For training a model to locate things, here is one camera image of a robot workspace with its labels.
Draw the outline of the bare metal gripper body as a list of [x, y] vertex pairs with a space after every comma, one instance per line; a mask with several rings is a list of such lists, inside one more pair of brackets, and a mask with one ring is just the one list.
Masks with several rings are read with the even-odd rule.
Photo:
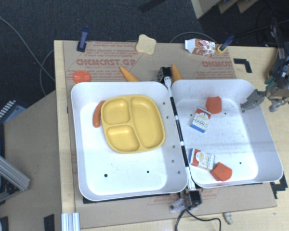
[[265, 84], [268, 99], [289, 103], [289, 77], [269, 77]]

